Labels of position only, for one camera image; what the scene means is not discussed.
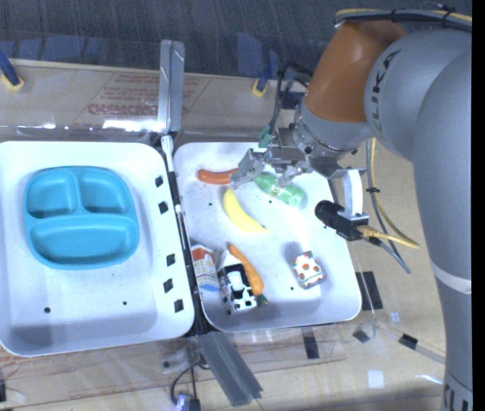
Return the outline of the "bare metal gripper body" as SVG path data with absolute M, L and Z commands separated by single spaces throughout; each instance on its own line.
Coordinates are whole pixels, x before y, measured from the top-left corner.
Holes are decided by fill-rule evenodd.
M 284 175 L 333 174 L 333 147 L 306 125 L 278 128 L 268 144 L 268 157 Z

